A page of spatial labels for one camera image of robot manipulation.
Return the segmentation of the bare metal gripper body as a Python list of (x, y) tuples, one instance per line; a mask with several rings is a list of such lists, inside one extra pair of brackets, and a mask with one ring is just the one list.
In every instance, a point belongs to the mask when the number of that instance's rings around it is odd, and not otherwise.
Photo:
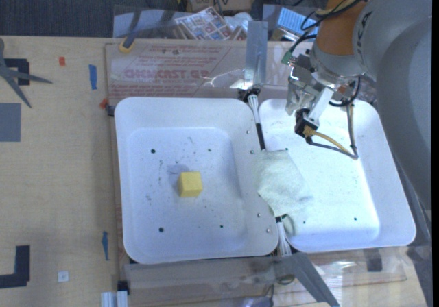
[(325, 88), (333, 92), (332, 100), (349, 100), (354, 95), (354, 78), (334, 73), (320, 65), (315, 57), (300, 54), (288, 59), (291, 72), (288, 78), (289, 94), (298, 101), (299, 96), (317, 97)]

